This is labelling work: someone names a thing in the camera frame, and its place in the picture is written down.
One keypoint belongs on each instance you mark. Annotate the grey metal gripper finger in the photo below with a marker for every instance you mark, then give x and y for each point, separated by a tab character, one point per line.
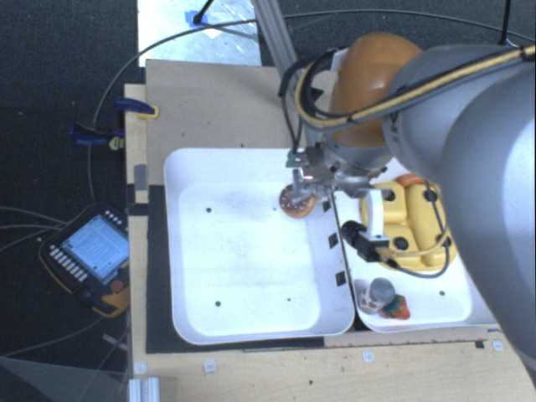
299	184
315	192

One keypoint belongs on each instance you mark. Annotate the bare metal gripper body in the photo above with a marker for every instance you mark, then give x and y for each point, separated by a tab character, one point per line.
324	173

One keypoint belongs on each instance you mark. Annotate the brown sprinkled doughnut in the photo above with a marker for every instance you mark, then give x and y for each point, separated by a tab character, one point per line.
295	210

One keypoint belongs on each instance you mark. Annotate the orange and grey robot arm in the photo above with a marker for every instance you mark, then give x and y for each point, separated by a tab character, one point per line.
460	140

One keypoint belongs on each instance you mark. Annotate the thin black and white rod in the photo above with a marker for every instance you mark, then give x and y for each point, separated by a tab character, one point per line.
344	262

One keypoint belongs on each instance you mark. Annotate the orange toy sausage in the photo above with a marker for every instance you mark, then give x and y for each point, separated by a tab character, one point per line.
408	179

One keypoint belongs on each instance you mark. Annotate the white plastic tray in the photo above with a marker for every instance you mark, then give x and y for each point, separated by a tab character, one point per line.
251	258
427	300

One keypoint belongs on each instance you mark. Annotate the white and orange can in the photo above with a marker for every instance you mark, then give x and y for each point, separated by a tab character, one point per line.
374	295

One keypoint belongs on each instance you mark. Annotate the orange and green toy carrot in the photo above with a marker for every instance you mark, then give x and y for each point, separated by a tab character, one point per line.
398	309

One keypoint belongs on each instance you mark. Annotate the pale wooden board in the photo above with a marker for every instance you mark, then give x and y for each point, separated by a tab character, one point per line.
335	371

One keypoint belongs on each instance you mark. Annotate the black cylinder on white bracket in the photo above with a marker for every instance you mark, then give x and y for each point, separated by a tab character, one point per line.
363	239

